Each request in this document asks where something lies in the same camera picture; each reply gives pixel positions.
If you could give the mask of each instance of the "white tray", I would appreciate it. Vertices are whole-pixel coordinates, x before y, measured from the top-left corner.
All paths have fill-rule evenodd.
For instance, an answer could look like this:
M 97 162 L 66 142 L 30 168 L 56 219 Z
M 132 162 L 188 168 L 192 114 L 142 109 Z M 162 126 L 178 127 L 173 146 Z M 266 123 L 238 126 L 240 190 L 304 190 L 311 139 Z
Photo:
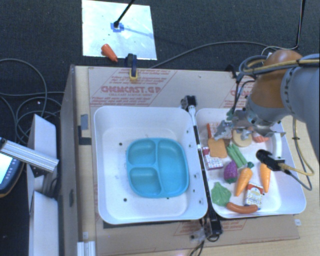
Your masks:
M 208 145 L 208 132 L 206 125 L 208 123 L 219 124 L 221 120 L 226 118 L 227 111 L 228 109 L 223 108 L 203 108 L 197 112 L 197 127 L 200 136 L 200 143 L 203 147 Z M 283 132 L 283 128 L 280 124 L 276 124 L 272 129 L 274 131 Z M 281 142 L 282 157 L 285 159 L 286 164 L 294 166 L 285 136 L 282 137 Z M 246 160 L 254 164 L 254 167 L 252 168 L 253 175 L 250 181 L 258 185 L 262 185 L 259 175 L 260 162 L 256 158 L 256 152 L 259 149 L 263 149 L 272 153 L 273 145 L 271 139 L 262 143 L 252 141 L 250 146 L 240 147 L 239 149 Z M 230 161 L 231 159 L 229 156 L 222 159 L 224 166 L 226 166 Z M 245 192 L 242 192 L 239 196 L 234 196 L 236 183 L 228 184 L 224 181 L 224 168 L 218 170 L 207 170 L 206 173 L 210 190 L 214 187 L 215 182 L 220 182 L 222 186 L 231 191 L 232 196 L 230 198 L 230 202 L 237 205 L 244 205 Z M 257 216 L 299 214 L 303 212 L 306 207 L 306 198 L 301 185 L 292 177 L 284 174 L 282 171 L 272 171 L 269 192 L 265 193 L 262 197 L 261 210 L 251 214 L 239 214 L 232 212 L 223 206 L 218 206 L 216 204 L 212 205 L 218 215 L 227 219 L 235 219 Z
M 97 170 L 98 210 L 110 224 L 201 219 L 208 203 L 190 115 L 172 107 L 103 106 L 94 113 L 92 151 Z M 130 187 L 126 150 L 142 138 L 168 138 L 184 149 L 189 186 L 180 196 L 146 198 Z

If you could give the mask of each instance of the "robotic arm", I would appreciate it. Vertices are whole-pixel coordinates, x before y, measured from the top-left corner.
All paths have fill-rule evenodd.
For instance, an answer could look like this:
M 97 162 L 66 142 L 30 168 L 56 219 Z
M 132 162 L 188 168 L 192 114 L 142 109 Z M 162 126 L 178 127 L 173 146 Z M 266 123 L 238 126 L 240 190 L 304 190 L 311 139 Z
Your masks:
M 251 63 L 240 65 L 240 76 L 257 75 L 252 93 L 245 108 L 233 109 L 230 122 L 222 121 L 214 138 L 223 138 L 231 129 L 254 130 L 271 137 L 275 132 L 270 127 L 292 115 L 306 123 L 319 162 L 319 54 L 302 57 L 292 50 L 278 50 L 263 67 L 251 68 L 260 62 L 261 56 L 257 56 Z

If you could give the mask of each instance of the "blue divided plate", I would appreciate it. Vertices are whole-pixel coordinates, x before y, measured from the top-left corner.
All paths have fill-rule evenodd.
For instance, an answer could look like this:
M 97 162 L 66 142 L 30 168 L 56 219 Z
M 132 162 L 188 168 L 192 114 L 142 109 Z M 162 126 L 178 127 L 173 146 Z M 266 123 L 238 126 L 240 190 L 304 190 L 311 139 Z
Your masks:
M 168 138 L 143 138 L 126 151 L 126 169 L 132 190 L 146 198 L 170 198 L 189 186 L 184 149 Z

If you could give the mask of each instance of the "purple vegetable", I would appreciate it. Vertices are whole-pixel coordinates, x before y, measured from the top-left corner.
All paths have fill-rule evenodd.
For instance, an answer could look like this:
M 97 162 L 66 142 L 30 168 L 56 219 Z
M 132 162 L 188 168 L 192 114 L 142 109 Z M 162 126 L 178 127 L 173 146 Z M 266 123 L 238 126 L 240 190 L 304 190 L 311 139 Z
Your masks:
M 230 163 L 227 164 L 227 166 L 224 168 L 223 172 L 223 178 L 226 182 L 229 184 L 235 183 L 238 178 L 238 168 L 235 163 L 235 161 L 231 161 Z

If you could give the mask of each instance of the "hot dog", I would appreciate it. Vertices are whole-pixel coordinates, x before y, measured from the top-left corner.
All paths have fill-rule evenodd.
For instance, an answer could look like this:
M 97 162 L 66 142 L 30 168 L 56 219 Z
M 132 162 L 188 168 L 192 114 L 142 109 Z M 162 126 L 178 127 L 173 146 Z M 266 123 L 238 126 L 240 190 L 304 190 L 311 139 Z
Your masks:
M 241 206 L 234 204 L 232 202 L 228 202 L 226 204 L 226 208 L 230 211 L 239 213 L 239 214 L 252 214 L 258 210 L 258 206 L 255 204 L 248 205 L 248 206 Z

